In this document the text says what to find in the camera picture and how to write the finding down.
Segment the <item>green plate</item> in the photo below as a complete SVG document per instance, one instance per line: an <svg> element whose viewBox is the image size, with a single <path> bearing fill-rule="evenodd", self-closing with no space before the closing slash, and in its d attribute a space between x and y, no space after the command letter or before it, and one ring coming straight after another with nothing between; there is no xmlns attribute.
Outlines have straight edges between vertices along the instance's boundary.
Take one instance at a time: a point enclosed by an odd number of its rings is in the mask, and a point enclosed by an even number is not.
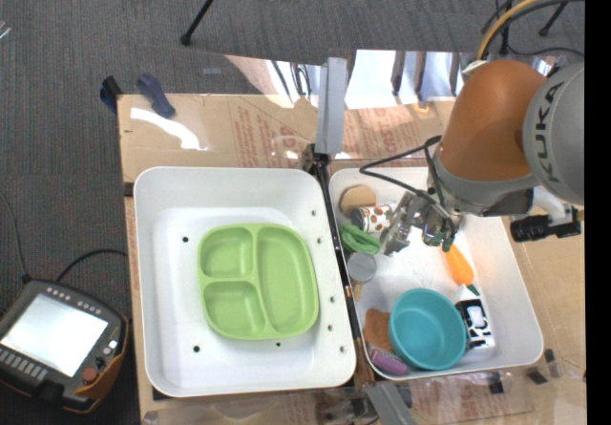
<svg viewBox="0 0 611 425"><path fill-rule="evenodd" d="M210 230L200 241L198 274L206 321L226 337L294 336L318 317L309 250L287 226L239 223Z"/></svg>

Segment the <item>controller screen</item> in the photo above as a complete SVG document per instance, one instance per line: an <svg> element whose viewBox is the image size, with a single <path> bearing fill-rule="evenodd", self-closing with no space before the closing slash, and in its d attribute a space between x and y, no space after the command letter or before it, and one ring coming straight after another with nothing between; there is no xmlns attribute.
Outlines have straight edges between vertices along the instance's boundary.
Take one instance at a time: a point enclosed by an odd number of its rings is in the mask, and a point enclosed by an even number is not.
<svg viewBox="0 0 611 425"><path fill-rule="evenodd" d="M107 326L92 314L38 294L0 343L73 377Z"/></svg>

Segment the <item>orange carrot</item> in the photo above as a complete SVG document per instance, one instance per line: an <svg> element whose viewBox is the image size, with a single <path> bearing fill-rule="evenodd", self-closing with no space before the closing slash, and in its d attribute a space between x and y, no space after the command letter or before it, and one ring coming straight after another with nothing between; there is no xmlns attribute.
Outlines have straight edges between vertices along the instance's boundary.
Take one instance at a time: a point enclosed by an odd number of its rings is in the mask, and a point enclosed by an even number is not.
<svg viewBox="0 0 611 425"><path fill-rule="evenodd" d="M469 261L465 258L462 252L456 247L455 244L450 245L450 250L443 252L452 278L457 284L464 284L475 294L479 294L473 286L474 281L474 269L469 264Z"/></svg>

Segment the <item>blue bowl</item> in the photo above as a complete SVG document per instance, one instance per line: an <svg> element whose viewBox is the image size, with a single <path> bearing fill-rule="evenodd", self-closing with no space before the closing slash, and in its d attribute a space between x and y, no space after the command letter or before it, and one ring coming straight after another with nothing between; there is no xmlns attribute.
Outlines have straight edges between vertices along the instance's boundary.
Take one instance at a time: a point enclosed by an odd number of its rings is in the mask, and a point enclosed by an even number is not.
<svg viewBox="0 0 611 425"><path fill-rule="evenodd" d="M424 288L404 292L390 311L392 348L407 364L441 371L456 364L467 349L467 328L443 294Z"/></svg>

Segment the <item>white plastic tray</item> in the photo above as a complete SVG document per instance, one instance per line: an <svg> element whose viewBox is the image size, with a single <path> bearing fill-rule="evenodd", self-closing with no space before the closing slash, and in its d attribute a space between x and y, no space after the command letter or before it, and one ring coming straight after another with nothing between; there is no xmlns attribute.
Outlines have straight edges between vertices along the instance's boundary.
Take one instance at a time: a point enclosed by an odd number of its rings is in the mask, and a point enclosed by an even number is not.
<svg viewBox="0 0 611 425"><path fill-rule="evenodd" d="M416 188L427 187L426 167L371 170ZM365 176L352 168L336 172L329 184L338 226L349 222L339 209L339 201L346 189L358 184L367 185L376 193L378 204L397 203L405 192L393 183ZM356 304L361 329L366 324L368 309L390 311L399 295L413 287L428 287L451 299L455 295L458 285L451 278L440 249L424 245L421 231L417 228L412 230L410 242L408 247L391 257L384 254L375 256L376 275L363 285L361 299ZM436 372L409 369L405 376L387 374L369 361L373 369L387 379L408 380L522 367L541 357L543 337L502 220L468 215L460 225L455 243L474 267L474 283L481 292L495 346L467 351L450 369Z"/></svg>
<svg viewBox="0 0 611 425"><path fill-rule="evenodd" d="M134 188L144 360L155 388L173 397L341 386L356 355L318 182L297 169L155 167ZM243 341L206 323L197 248L210 229L280 223L311 254L320 311L305 333Z"/></svg>

